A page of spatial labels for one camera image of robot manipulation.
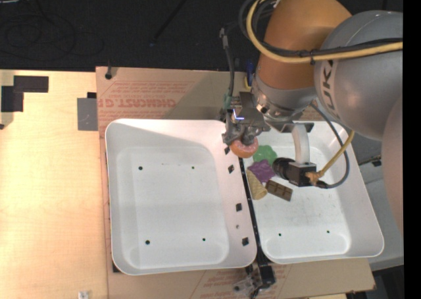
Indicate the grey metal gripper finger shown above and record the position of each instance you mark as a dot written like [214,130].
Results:
[231,135]
[249,136]

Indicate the black cylinder on white bracket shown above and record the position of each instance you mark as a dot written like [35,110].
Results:
[297,169]

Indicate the brown cardboard board red print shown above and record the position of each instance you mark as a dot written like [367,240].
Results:
[151,93]

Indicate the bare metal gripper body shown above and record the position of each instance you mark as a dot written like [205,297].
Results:
[250,116]

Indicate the orange pink toy doughnut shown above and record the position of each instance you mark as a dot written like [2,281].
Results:
[242,150]

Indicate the purple toy grapes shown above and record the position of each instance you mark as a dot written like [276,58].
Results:
[261,170]

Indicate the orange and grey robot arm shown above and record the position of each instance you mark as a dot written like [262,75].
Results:
[296,37]

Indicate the brown toy chocolate bar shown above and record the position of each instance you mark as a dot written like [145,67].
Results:
[279,190]

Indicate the tan toy ice cream cone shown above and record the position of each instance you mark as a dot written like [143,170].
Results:
[257,187]

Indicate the white plastic tray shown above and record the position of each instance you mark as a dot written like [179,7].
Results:
[312,215]
[171,199]

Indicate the green toy lettuce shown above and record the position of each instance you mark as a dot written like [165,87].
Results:
[264,153]

